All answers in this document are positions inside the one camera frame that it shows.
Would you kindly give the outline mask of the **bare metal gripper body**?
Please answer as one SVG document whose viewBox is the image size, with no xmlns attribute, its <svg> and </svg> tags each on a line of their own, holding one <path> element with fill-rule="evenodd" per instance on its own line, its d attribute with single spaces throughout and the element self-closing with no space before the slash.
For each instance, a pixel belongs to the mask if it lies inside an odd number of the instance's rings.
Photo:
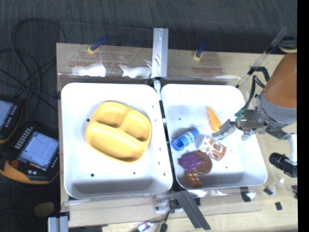
<svg viewBox="0 0 309 232">
<path fill-rule="evenodd" d="M 264 133 L 268 125 L 267 119 L 254 109 L 241 109 L 235 114 L 236 127 L 243 133 Z"/>
</svg>

